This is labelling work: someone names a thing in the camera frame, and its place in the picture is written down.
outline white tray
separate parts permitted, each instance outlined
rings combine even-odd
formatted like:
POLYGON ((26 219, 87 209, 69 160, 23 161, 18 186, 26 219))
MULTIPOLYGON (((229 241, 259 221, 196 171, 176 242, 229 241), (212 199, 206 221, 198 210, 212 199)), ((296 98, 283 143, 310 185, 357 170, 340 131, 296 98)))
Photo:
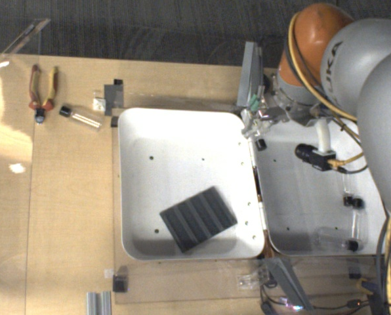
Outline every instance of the white tray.
POLYGON ((139 260, 257 256, 264 233, 242 121, 219 112, 132 108, 119 118, 121 225, 139 260), (159 213, 212 186, 237 224, 182 253, 159 213))
MULTIPOLYGON (((330 123, 329 128, 337 158, 344 160, 360 153, 361 148, 338 126, 330 123)), ((302 162, 294 153, 296 146, 317 146, 318 136, 314 127, 303 127, 294 121, 272 126, 264 139, 267 149, 256 154, 256 161, 274 249, 284 255, 300 256, 374 255, 385 214, 369 170, 344 177, 335 171, 318 171, 302 162), (363 249, 322 249, 315 244, 318 228, 332 228, 343 238, 352 236, 353 210, 342 202, 346 179, 349 191, 365 202, 357 220, 363 249)), ((346 168, 360 169, 365 164, 363 157, 346 168)))

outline black cable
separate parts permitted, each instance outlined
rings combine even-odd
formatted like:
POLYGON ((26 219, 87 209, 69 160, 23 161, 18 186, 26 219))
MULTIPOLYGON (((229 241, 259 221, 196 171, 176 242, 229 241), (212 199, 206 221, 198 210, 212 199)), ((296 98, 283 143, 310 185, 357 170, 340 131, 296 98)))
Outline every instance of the black cable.
MULTIPOLYGON (((279 306, 286 306, 285 303, 282 303, 282 302, 279 302, 279 301, 276 301, 276 300, 273 300, 266 292, 266 286, 265 285, 261 285, 261 288, 260 288, 260 298, 261 298, 261 303, 266 303, 267 301, 271 302, 271 303, 274 303, 275 305, 279 305, 279 306)), ((323 306, 314 306, 314 309, 317 309, 317 310, 339 310, 339 309, 343 309, 343 308, 352 308, 352 301, 353 303, 359 303, 359 305, 357 306, 357 308, 354 309, 353 312, 349 313, 350 314, 353 314, 354 312, 358 311, 358 309, 362 309, 366 306, 369 306, 369 303, 367 301, 362 301, 362 300, 350 300, 348 301, 346 304, 343 304, 341 306, 335 306, 335 307, 323 307, 323 306)))
POLYGON ((338 307, 318 307, 318 306, 314 306, 314 309, 319 309, 319 310, 338 310, 338 309, 343 309, 343 308, 347 308, 347 305, 344 304, 344 305, 338 306, 338 307))
POLYGON ((384 242, 385 234, 386 234, 386 228, 388 226, 388 219, 385 219, 384 224, 381 228, 381 232, 379 233, 378 243, 377 243, 377 257, 376 257, 376 270, 377 270, 377 284, 379 289, 379 295, 381 296, 382 303, 384 303, 384 293, 383 293, 383 287, 382 287, 382 281, 384 280, 382 278, 382 244, 384 242))
POLYGON ((363 309, 363 308, 365 308, 365 307, 367 307, 367 306, 370 306, 370 304, 365 304, 364 306, 359 306, 359 307, 357 307, 356 309, 353 309, 351 312, 349 312, 347 315, 352 315, 352 314, 354 314, 355 312, 358 312, 359 310, 361 310, 361 309, 363 309))
POLYGON ((385 260, 386 262, 384 264, 384 271, 383 271, 384 275, 382 277, 382 295, 383 295, 382 301, 384 303, 384 306, 387 308, 387 310, 389 309, 389 305, 388 305, 388 300, 386 300, 386 279, 388 278, 388 264, 390 262, 390 258, 391 258, 391 250, 388 252, 388 256, 385 260))
POLYGON ((308 72, 308 75, 311 77, 311 79, 314 81, 314 83, 316 85, 322 87, 321 83, 315 78, 315 76, 312 74, 311 70, 309 69, 308 65, 306 64, 305 59, 304 59, 302 53, 300 52, 300 49, 299 49, 299 46, 298 46, 298 41, 296 40, 295 34, 293 34, 293 44, 295 45, 296 51, 298 52, 298 55, 300 57, 300 61, 302 62, 306 72, 308 72))
POLYGON ((268 288, 276 288, 277 287, 277 281, 275 281, 273 275, 270 273, 270 278, 264 282, 264 285, 268 288))
POLYGON ((358 140, 358 138, 356 138, 352 133, 350 133, 349 131, 346 131, 346 130, 344 129, 344 126, 346 126, 346 124, 343 125, 343 124, 339 123, 335 118, 331 118, 331 120, 332 120, 334 123, 336 123, 336 124, 341 128, 342 131, 346 132, 346 133, 349 135, 349 137, 352 138, 352 139, 354 140, 354 142, 355 142, 356 144, 358 144, 359 146, 361 146, 361 142, 358 140))
POLYGON ((357 169, 355 171, 348 171, 346 168, 343 168, 343 167, 338 167, 337 169, 335 169, 335 171, 342 173, 342 174, 354 175, 354 174, 361 173, 362 171, 365 171, 366 169, 367 169, 367 165, 365 167, 362 167, 362 168, 357 169))
MULTIPOLYGON (((292 58, 291 58, 291 55, 290 55, 290 48, 289 48, 289 44, 288 44, 288 38, 286 39, 286 41, 284 42, 284 53, 285 53, 285 56, 286 56, 286 60, 287 60, 287 63, 289 64, 289 67, 290 67, 290 70, 292 71, 293 75, 295 75, 296 79, 298 80, 298 82, 300 84, 302 84, 302 86, 307 89, 305 83, 303 82, 303 80, 299 77, 299 74, 298 72, 296 71, 296 68, 295 68, 295 65, 293 64, 293 61, 292 61, 292 58)), ((312 75, 312 73, 310 72, 310 70, 308 68, 306 68, 308 73, 312 75)), ((321 90, 317 89, 316 87, 312 86, 316 92, 318 92, 322 97, 324 97, 325 99, 327 99, 329 102, 331 102, 327 96, 325 94, 322 93, 321 90)))

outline gray floor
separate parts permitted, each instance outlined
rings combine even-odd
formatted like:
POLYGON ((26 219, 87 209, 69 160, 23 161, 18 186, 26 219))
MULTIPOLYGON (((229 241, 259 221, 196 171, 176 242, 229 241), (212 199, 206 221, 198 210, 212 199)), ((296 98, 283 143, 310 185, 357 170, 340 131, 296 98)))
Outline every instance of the gray floor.
POLYGON ((391 0, 0 0, 0 51, 48 17, 43 54, 240 65, 245 41, 257 41, 277 66, 291 16, 320 1, 391 18, 391 0))

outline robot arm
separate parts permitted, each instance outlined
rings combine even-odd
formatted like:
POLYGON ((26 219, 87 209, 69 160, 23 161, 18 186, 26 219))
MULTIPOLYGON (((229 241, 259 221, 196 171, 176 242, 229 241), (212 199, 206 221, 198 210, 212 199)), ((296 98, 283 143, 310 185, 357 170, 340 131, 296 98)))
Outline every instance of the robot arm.
POLYGON ((277 103, 292 120, 306 125, 321 103, 357 123, 391 218, 391 20, 354 22, 331 5, 307 7, 292 19, 277 81, 277 103))

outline black cap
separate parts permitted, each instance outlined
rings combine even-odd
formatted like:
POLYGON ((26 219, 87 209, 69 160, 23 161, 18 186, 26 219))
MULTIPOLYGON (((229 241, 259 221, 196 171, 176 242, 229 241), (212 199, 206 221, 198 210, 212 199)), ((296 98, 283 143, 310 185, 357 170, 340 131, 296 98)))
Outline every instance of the black cap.
POLYGON ((356 209, 361 209, 363 207, 363 200, 361 198, 354 198, 352 200, 352 205, 356 209))
POLYGON ((351 195, 345 195, 342 198, 342 202, 345 207, 350 207, 351 205, 353 205, 353 200, 354 200, 354 198, 351 195))
POLYGON ((42 124, 45 119, 45 110, 43 108, 38 108, 35 110, 35 121, 37 124, 42 124))
POLYGON ((72 114, 72 109, 68 108, 67 106, 62 106, 59 114, 63 117, 70 117, 70 115, 72 114))
POLYGON ((349 239, 347 241, 347 250, 356 252, 359 249, 359 243, 356 240, 349 239))

